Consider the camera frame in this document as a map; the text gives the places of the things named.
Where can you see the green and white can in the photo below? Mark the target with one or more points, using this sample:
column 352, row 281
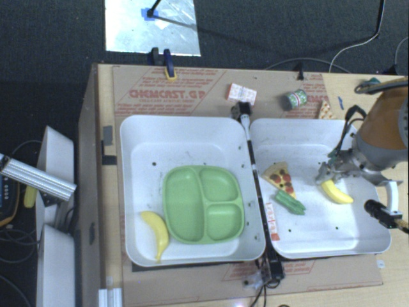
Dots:
column 296, row 99

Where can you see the black cylinder on white bracket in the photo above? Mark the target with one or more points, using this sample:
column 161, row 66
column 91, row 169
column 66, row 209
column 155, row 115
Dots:
column 380, row 210

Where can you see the yellow banana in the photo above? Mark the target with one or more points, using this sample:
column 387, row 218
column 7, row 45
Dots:
column 159, row 227
column 335, row 193

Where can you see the thin black and white rod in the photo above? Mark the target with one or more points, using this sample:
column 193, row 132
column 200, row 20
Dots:
column 255, row 174

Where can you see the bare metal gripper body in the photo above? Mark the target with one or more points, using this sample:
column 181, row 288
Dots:
column 354, row 168

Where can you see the brown cardboard board red print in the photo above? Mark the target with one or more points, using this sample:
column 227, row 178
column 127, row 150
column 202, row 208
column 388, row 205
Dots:
column 179, row 91

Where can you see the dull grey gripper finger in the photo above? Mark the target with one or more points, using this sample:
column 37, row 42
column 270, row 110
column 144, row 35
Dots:
column 322, row 173
column 338, row 176

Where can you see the red and white packet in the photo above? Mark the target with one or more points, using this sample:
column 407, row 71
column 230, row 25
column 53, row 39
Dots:
column 272, row 222

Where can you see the green divided plate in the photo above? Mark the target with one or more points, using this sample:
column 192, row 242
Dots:
column 185, row 209

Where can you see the red and white carton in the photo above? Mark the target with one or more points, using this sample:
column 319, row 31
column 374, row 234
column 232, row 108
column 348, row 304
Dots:
column 241, row 93

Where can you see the green asparagus bunch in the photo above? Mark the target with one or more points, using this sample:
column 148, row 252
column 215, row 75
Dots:
column 289, row 202

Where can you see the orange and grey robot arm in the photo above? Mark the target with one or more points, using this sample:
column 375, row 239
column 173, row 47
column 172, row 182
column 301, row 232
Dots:
column 381, row 130

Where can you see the white plastic tray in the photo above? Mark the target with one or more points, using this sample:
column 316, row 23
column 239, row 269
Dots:
column 322, row 232
column 150, row 130

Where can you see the pizza slice with red toppings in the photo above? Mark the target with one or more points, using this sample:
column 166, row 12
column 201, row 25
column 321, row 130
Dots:
column 279, row 177

